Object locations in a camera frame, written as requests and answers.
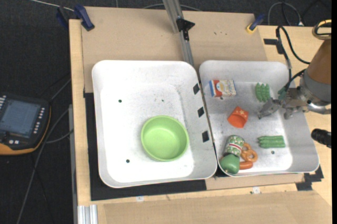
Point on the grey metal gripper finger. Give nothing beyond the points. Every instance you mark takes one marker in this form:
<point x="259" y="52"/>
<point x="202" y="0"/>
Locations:
<point x="269" y="107"/>
<point x="290" y="112"/>

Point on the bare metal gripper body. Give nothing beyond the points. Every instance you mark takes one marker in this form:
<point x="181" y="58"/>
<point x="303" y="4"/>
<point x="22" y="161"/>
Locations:
<point x="295" y="99"/>

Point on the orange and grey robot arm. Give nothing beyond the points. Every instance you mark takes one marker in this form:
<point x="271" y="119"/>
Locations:
<point x="319" y="65"/>

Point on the green pea pod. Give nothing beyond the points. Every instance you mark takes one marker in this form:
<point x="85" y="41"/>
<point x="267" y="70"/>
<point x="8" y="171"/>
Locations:
<point x="262" y="92"/>

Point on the white plastic tray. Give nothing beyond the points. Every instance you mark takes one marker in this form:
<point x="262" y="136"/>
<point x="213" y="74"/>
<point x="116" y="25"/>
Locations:
<point x="131" y="144"/>
<point x="263" y="123"/>

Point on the green bean bundle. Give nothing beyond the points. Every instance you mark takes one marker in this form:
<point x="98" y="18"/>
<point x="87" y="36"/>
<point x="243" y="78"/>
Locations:
<point x="271" y="141"/>

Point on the white and red carton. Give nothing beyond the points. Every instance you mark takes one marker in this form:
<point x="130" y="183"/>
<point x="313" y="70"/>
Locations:
<point x="223" y="88"/>

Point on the brown pretzel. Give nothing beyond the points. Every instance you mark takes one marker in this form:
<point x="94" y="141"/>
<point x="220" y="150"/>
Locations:
<point x="249" y="156"/>

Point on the green patterned can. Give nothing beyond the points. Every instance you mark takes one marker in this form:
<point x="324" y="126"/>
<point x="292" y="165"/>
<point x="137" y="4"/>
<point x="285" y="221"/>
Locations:
<point x="233" y="146"/>

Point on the orange sausage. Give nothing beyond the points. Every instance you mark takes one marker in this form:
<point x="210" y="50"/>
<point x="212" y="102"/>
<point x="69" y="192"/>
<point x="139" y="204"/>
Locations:
<point x="246" y="165"/>

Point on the green bell pepper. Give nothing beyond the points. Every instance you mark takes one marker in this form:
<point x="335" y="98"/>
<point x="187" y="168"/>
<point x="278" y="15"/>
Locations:
<point x="229" y="164"/>

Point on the green bowl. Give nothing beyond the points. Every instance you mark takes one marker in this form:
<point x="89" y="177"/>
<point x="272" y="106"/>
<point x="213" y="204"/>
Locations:
<point x="164" y="138"/>

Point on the brown cardboard board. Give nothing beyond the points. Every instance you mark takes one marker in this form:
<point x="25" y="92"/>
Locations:
<point x="137" y="36"/>

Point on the black cylinder on white bracket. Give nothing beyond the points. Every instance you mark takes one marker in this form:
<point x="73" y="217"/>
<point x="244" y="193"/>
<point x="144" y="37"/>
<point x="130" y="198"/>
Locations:
<point x="321" y="136"/>

